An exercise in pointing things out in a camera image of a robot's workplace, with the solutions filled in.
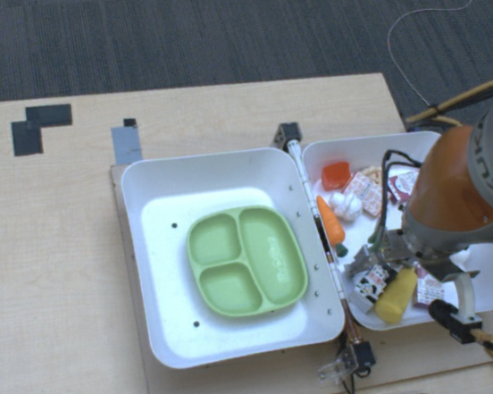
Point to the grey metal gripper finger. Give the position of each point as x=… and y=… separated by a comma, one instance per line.
x=359, y=260

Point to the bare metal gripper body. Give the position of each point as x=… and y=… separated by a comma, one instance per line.
x=395, y=246

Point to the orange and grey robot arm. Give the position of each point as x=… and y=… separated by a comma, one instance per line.
x=457, y=191

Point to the white plastic tray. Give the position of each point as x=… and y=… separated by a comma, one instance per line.
x=364, y=234
x=173, y=291

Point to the black and white cow carton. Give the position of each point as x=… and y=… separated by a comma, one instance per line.
x=371, y=288

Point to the orange carrot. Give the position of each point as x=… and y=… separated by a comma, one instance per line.
x=332, y=223

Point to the yellow bottle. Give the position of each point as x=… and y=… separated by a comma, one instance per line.
x=395, y=300

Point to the pink and white packet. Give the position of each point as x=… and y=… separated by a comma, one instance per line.
x=428, y=291

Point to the white garlic bulb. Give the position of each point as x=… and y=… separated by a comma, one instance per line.
x=346, y=205

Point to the purple and white packet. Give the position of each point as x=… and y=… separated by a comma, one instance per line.
x=403, y=186

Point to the pink and white carton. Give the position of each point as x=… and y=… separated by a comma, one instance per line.
x=365, y=191

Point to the red cube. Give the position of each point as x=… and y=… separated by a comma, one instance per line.
x=336, y=176

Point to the green divided plate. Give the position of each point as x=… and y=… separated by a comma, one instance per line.
x=263, y=252

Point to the black cylinder on white bracket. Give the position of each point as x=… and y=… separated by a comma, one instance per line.
x=456, y=321

